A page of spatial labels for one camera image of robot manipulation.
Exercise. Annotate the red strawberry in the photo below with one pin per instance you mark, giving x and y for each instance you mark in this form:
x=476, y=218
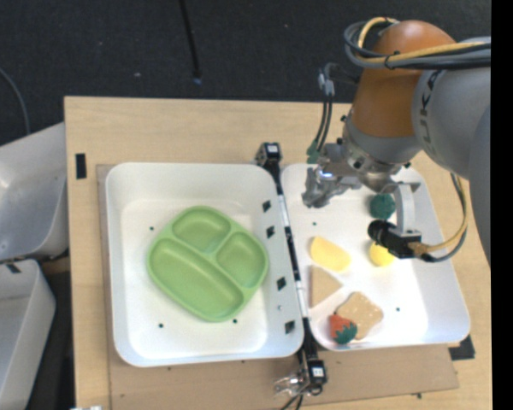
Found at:
x=341, y=329

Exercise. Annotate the thin black and white rod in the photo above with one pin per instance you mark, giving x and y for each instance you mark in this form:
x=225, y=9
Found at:
x=291, y=246

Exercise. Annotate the tan bread slice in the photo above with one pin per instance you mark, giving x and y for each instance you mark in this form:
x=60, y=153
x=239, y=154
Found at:
x=361, y=312

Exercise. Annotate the small yellow round piece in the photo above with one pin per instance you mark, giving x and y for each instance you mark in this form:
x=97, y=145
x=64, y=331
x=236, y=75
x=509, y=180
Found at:
x=379, y=256

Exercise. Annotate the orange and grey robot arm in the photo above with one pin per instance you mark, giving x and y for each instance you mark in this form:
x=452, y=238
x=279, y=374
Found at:
x=389, y=101

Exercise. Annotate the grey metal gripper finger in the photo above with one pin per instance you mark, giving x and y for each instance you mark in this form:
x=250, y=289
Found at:
x=340, y=185
x=314, y=188

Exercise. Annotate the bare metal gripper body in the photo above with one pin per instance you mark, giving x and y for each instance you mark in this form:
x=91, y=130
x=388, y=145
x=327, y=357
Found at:
x=369, y=173

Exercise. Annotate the black cylinder on white bracket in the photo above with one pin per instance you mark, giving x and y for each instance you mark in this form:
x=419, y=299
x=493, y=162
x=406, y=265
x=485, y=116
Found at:
x=389, y=237

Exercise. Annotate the white plastic tray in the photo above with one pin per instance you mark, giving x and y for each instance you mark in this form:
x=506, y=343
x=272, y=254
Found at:
x=132, y=271
x=423, y=280

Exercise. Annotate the yellow lemon slice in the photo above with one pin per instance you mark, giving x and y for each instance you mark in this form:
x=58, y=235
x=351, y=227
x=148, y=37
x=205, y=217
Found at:
x=329, y=255

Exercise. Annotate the green divided plate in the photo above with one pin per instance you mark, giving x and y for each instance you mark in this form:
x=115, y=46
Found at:
x=196, y=271

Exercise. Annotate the tan triangular bread piece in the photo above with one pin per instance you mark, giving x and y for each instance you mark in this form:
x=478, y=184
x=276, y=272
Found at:
x=322, y=286

